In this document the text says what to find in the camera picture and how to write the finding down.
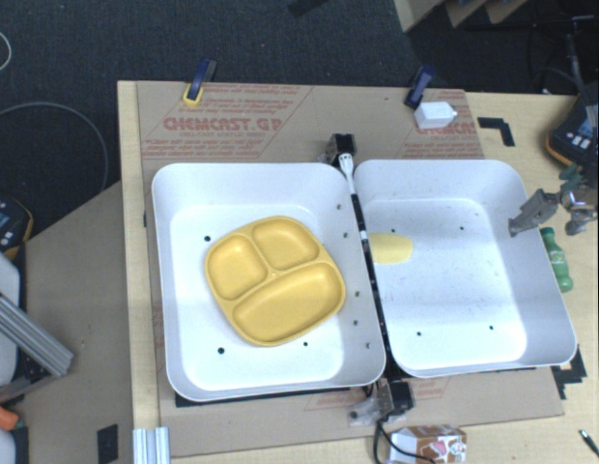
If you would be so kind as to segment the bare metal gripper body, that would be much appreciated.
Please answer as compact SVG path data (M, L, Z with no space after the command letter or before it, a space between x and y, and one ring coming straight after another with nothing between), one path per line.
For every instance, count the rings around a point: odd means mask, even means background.
M585 182L565 183L560 187L559 199L566 210L596 210L598 190Z

